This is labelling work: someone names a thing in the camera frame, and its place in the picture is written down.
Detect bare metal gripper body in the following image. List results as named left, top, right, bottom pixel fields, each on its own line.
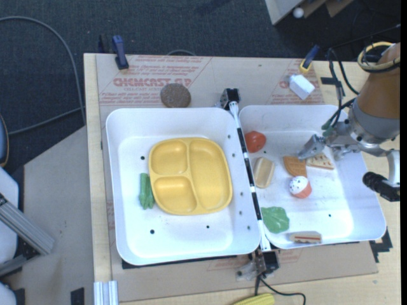
left=324, top=121, right=393, bottom=158

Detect orange-brown toy biscuit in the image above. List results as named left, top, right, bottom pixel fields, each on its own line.
left=282, top=155, right=308, bottom=179

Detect pink toy cupcake white icing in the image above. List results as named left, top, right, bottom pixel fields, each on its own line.
left=288, top=175, right=313, bottom=200

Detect white plastic tray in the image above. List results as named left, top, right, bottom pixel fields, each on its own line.
left=105, top=107, right=263, bottom=266
left=238, top=104, right=387, bottom=250

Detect tan toy hot dog bun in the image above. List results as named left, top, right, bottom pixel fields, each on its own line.
left=252, top=156, right=277, bottom=189

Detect red toy tomato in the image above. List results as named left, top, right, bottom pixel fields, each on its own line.
left=244, top=130, right=267, bottom=154

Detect small white carton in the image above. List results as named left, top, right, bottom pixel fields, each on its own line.
left=288, top=74, right=316, bottom=101

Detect thin black and white rod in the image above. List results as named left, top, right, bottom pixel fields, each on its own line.
left=229, top=101, right=271, bottom=251

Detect green toy lettuce leaf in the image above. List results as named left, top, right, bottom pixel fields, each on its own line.
left=260, top=206, right=291, bottom=234

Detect toy sandwich slice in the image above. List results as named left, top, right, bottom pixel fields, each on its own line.
left=288, top=230, right=323, bottom=245

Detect yellow divided plate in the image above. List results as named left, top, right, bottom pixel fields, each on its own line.
left=148, top=137, right=234, bottom=216

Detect brown cardboard board red print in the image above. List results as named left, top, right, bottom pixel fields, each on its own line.
left=95, top=54, right=380, bottom=303

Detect yellow toy corn cob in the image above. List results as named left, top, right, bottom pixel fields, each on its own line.
left=231, top=293, right=275, bottom=305

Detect green toy asparagus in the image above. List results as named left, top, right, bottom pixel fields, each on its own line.
left=138, top=172, right=156, bottom=211

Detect black cylinder on white bracket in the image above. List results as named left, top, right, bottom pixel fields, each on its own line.
left=362, top=149, right=401, bottom=203

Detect black block with thin wires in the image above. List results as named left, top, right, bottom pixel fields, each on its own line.
left=219, top=88, right=241, bottom=110
left=237, top=249, right=281, bottom=281

